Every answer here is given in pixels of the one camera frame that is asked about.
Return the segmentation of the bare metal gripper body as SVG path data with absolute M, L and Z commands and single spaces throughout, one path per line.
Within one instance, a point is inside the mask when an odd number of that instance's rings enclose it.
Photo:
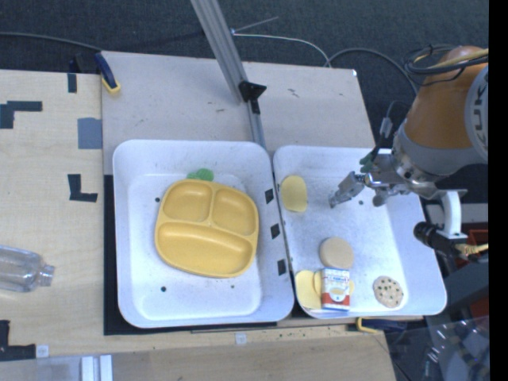
M 378 149 L 362 159 L 364 184 L 389 195 L 413 192 L 423 198 L 437 196 L 436 182 L 441 179 L 440 152 L 434 148 Z

